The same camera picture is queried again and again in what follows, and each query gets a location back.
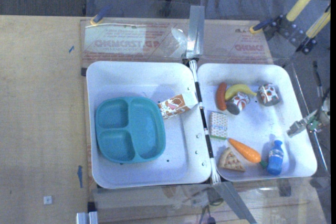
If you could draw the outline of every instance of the wooden board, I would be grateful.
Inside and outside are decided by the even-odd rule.
[[[272,63],[263,33],[252,35],[252,20],[205,20],[204,56],[200,62]],[[100,25],[81,21],[82,66],[95,61],[174,61],[181,62],[181,52],[172,29],[187,35],[188,19],[104,18]],[[138,42],[139,48],[129,52],[127,44]],[[91,171],[90,126],[87,86],[84,84],[87,125],[89,189],[96,189]]]
[[[74,223],[86,211],[79,21],[0,16],[0,223]]]

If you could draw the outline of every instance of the wooden table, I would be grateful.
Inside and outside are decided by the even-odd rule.
[[[74,223],[76,213],[86,212],[92,199],[85,79],[80,74],[81,20],[0,16],[0,223]],[[295,186],[297,197],[279,197],[270,206],[267,199],[255,200],[253,184],[236,185],[262,223],[273,223],[265,216],[282,215],[288,207],[299,222],[314,216],[323,223],[315,189],[307,180]],[[51,205],[44,205],[45,196],[52,197]],[[217,209],[222,214],[229,210]],[[155,217],[159,223],[160,216]]]

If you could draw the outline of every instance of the toy pizza slice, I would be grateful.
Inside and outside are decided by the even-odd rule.
[[[245,172],[246,169],[243,164],[238,160],[236,155],[232,152],[230,147],[227,147],[219,159],[219,167],[224,169],[231,169],[236,171]]]

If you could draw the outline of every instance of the small box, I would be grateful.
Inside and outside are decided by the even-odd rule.
[[[226,140],[227,116],[217,112],[210,113],[210,137]]]
[[[193,108],[198,103],[194,92],[186,92],[171,97],[158,104],[161,115],[168,119],[184,113]]]

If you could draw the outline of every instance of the blue water bottle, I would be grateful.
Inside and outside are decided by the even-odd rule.
[[[282,161],[283,161],[283,150],[281,148],[282,141],[279,139],[275,139],[274,147],[270,150],[268,155],[268,165],[267,172],[271,175],[279,175],[282,170]]]

